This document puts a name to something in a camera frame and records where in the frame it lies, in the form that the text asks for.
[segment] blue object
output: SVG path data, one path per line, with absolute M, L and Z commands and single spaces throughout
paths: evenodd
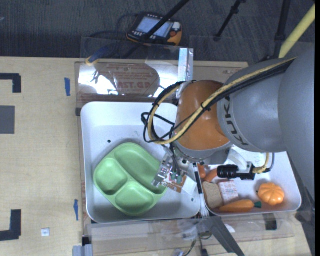
M 71 96 L 70 94 L 70 90 L 71 90 L 71 86 L 70 86 L 70 79 L 69 78 L 64 78 L 64 87 L 65 87 L 65 93 L 67 96 Z
M 79 206 L 78 206 L 77 199 L 74 200 L 73 208 L 74 208 L 74 212 L 75 212 L 76 221 L 79 221 Z

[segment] yellow cable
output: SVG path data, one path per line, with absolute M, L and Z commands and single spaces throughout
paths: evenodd
M 269 153 L 266 153 L 265 163 L 261 167 L 253 168 L 252 173 L 253 174 L 262 174 L 268 166 L 269 162 Z
M 290 36 L 285 40 L 281 46 L 279 58 L 284 58 L 291 48 L 296 44 L 300 37 L 306 32 L 309 26 L 316 19 L 316 4 L 314 4 L 310 10 L 306 13 L 300 23 L 295 27 Z
M 214 92 L 213 94 L 211 94 L 211 95 L 209 96 L 209 98 L 205 100 L 205 102 L 203 102 L 202 107 L 198 108 L 198 110 L 196 110 L 196 111 L 193 113 L 193 115 L 189 118 L 188 122 L 184 125 L 184 127 L 183 127 L 175 136 L 173 136 L 171 139 L 168 139 L 168 140 L 156 141 L 155 143 L 156 143 L 156 144 L 159 144 L 159 145 L 165 145 L 165 144 L 169 144 L 169 143 L 172 143 L 172 142 L 178 140 L 178 139 L 185 133 L 185 131 L 192 125 L 192 123 L 193 123 L 194 120 L 197 118 L 197 116 L 202 112 L 203 108 L 206 108 L 206 107 L 210 104 L 210 102 L 212 102 L 212 101 L 213 101 L 217 96 L 219 96 L 221 93 L 225 92 L 226 90 L 230 89 L 231 87 L 237 85 L 237 84 L 240 83 L 240 82 L 243 82 L 243 81 L 245 81 L 245 80 L 248 80 L 248 79 L 250 79 L 250 78 L 252 78 L 252 77 L 254 77 L 254 76 L 257 76 L 257 75 L 259 75 L 259 74 L 261 74 L 261 73 L 264 73 L 264 72 L 266 72 L 266 71 L 269 71 L 269 70 L 271 70 L 271 69 L 273 69 L 273 68 L 276 68 L 277 66 L 280 66 L 280 65 L 282 65 L 282 64 L 285 64 L 285 63 L 287 63 L 287 62 L 290 62 L 290 61 L 292 61 L 292 60 L 294 60 L 294 59 L 295 59 L 295 58 L 287 59 L 287 60 L 284 60 L 284 61 L 282 61 L 282 62 L 280 62 L 280 63 L 273 64 L 273 65 L 267 66 L 267 67 L 265 67 L 265 68 L 259 69 L 259 70 L 255 71 L 255 72 L 252 72 L 252 73 L 250 73 L 250 74 L 244 75 L 244 76 L 242 76 L 242 77 L 234 80 L 233 82 L 231 82 L 231 83 L 229 83 L 229 84 L 221 87 L 219 90 L 217 90 L 216 92 Z M 172 93 L 174 93 L 176 90 L 177 90 L 177 89 L 174 89 L 173 91 L 171 91 L 168 96 L 172 95 Z M 151 140 L 155 140 L 154 137 L 152 136 L 152 132 L 151 132 L 151 131 L 152 131 L 152 130 L 151 130 L 151 128 L 152 128 L 152 121 L 153 121 L 153 119 L 154 119 L 154 116 L 155 116 L 155 114 L 156 114 L 156 111 L 157 111 L 159 105 L 160 105 L 168 96 L 165 96 L 165 97 L 158 103 L 158 105 L 153 109 L 153 111 L 150 113 L 150 118 L 149 118 L 149 123 L 148 123 L 148 135 L 149 135 L 149 138 L 150 138 Z

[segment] wooden table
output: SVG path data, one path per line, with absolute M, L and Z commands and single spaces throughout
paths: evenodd
M 15 106 L 15 133 L 0 134 L 0 231 L 10 229 L 11 210 L 21 210 L 21 236 L 0 241 L 1 256 L 66 256 L 72 254 L 73 246 L 82 243 L 82 179 L 75 115 L 77 61 L 0 57 L 0 73 L 19 73 L 22 79 L 22 93 L 12 93 L 11 80 L 0 80 L 0 106 Z M 210 79 L 214 65 L 224 68 L 222 80 L 244 67 L 228 62 L 195 62 L 194 79 Z M 70 96 L 65 79 L 70 79 Z M 310 255 L 301 224 L 294 221 L 292 227 L 293 237 L 240 242 L 239 246 L 247 255 Z M 45 228 L 50 229 L 49 236 L 42 236 Z M 210 255 L 226 252 L 219 244 L 206 248 Z M 169 256 L 172 252 L 130 255 Z M 190 255 L 199 252 L 195 249 Z

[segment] bread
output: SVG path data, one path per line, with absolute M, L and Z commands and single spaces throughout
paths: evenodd
M 210 208 L 210 210 L 224 205 L 220 189 L 217 184 L 204 181 L 202 183 L 202 188 L 206 205 Z

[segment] orange pumpkin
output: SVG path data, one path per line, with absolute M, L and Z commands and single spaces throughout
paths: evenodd
M 284 201 L 285 193 L 280 186 L 268 182 L 260 186 L 258 196 L 263 202 L 275 206 Z

